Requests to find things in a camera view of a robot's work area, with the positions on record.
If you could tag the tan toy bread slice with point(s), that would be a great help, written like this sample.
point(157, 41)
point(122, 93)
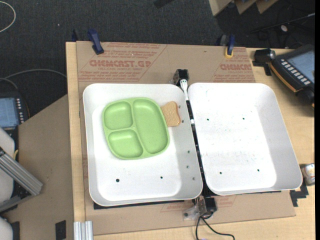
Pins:
point(172, 114)

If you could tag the green divided plate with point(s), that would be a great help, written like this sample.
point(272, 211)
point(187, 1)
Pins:
point(136, 127)

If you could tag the brown cardboard board red print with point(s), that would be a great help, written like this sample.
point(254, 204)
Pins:
point(150, 59)

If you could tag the white plastic tray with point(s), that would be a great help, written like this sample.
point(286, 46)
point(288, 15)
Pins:
point(140, 184)
point(240, 146)

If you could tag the small white and orange can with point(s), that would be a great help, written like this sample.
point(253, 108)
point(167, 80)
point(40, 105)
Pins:
point(309, 173)

